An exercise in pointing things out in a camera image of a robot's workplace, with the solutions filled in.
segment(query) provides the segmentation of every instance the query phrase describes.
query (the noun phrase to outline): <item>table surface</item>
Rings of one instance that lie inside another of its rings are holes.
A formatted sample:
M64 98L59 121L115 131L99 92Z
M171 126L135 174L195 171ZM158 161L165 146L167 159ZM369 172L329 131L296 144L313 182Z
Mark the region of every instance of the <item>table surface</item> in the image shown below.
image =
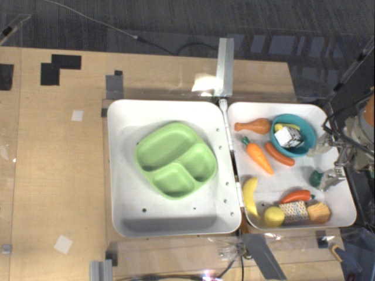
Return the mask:
M199 250L205 237L161 239L150 252L142 249L147 239L124 239L115 233L106 211L101 109L105 76L115 70L123 71L125 92L178 96L191 92L197 74L215 75L215 59L0 49L0 63L15 65L13 89L0 91L0 125L9 126L0 134L9 144L8 160L0 160L5 172L0 178L0 244L13 246L11 256L0 255L1 280L89 280L89 263L103 261L113 242L125 243L123 251L151 263L148 269L157 258L160 272L193 270L194 261L191 268L184 267L186 262L171 268L166 253L179 241L186 259L211 253ZM52 54L81 55L81 70L60 70L60 86L41 86L40 64L50 63ZM234 62L234 92L272 101L294 97L287 64L263 61ZM83 111L82 121L71 120L75 110ZM340 241L338 230L327 234ZM54 249L61 235L72 241L67 254ZM286 240L273 243L274 253L289 280L343 279L339 262L327 249L317 248L314 232L280 236ZM216 269L227 265L212 259ZM245 265L245 280L263 280L254 261ZM144 268L135 273L148 273ZM131 269L117 267L114 274L134 273ZM240 275L236 262L225 279L240 280Z

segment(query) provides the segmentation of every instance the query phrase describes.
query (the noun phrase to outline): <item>green divided plate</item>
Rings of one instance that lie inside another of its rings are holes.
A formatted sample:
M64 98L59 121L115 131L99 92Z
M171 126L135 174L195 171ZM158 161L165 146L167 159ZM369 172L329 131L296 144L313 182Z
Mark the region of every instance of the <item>green divided plate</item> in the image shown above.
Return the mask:
M209 181L217 161L204 140L185 124L167 124L141 140L135 161L164 197L180 199Z

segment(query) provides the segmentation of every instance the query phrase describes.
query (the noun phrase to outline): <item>blue object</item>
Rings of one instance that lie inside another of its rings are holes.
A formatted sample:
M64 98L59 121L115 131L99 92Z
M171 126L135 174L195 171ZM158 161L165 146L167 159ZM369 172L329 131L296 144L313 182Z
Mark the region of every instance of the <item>blue object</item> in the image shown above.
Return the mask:
M299 147L295 148L283 148L280 146L278 141L275 137L275 124L281 123L281 124L294 124L300 127L299 133L302 136L302 139L304 140L304 144ZM288 156L290 158L296 158L296 157L302 157L305 156L309 149L315 146L315 131L312 129L310 124L308 124L304 119L300 118L296 115L291 114L284 114L280 115L277 118L274 119L271 127L271 143L274 145L277 151L279 151L281 154Z

